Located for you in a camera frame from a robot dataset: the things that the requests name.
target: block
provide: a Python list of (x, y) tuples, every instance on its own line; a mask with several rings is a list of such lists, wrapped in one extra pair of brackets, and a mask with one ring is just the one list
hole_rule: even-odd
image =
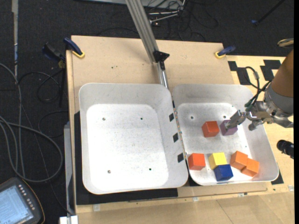
[(190, 170), (201, 170), (206, 166), (204, 154), (193, 153), (188, 157), (188, 166)]
[(221, 153), (213, 153), (208, 157), (211, 169), (215, 169), (218, 165), (227, 164), (225, 155)]
[(217, 121), (207, 121), (201, 127), (206, 138), (215, 137), (219, 133)]
[(221, 133), (223, 136), (227, 136), (227, 135), (233, 135), (234, 133), (236, 133), (238, 131), (238, 127), (233, 127), (230, 129), (226, 129), (225, 128), (225, 124), (229, 122), (228, 119), (224, 120), (221, 124), (220, 124), (220, 129), (221, 129)]
[(241, 173), (253, 177), (258, 173), (259, 167), (260, 167), (259, 161), (248, 158), (247, 165), (241, 170)]
[(232, 168), (229, 164), (219, 165), (214, 169), (214, 173), (218, 182), (227, 181), (234, 176)]
[(240, 151), (236, 151), (230, 158), (230, 166), (242, 170), (247, 165), (248, 155)]

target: blue cube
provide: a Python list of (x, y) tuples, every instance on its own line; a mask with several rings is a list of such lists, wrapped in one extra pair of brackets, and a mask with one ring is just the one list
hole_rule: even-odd
[(214, 173), (216, 176), (216, 180), (219, 181), (227, 181), (228, 179), (232, 178), (233, 171), (232, 168), (229, 164), (224, 164), (224, 165), (218, 165), (214, 169)]

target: handheld device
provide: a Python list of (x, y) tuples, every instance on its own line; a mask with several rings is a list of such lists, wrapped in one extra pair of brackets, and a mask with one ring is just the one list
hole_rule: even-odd
[(0, 185), (0, 224), (37, 224), (43, 209), (31, 187), (20, 178)]

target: yellow cube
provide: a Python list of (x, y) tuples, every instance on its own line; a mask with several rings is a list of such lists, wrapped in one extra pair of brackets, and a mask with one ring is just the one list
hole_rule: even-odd
[(212, 170), (214, 170), (214, 168), (216, 168), (218, 165), (227, 164), (225, 154), (223, 152), (213, 153), (208, 159)]

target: black bracket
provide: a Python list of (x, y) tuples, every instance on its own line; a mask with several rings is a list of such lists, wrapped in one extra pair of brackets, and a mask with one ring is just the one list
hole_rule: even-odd
[(155, 50), (155, 51), (153, 52), (153, 55), (154, 55), (155, 61), (156, 61), (157, 63), (160, 62), (161, 70), (165, 70), (165, 64), (164, 64), (164, 61), (169, 57), (169, 54), (164, 53), (164, 52), (162, 52), (162, 51)]

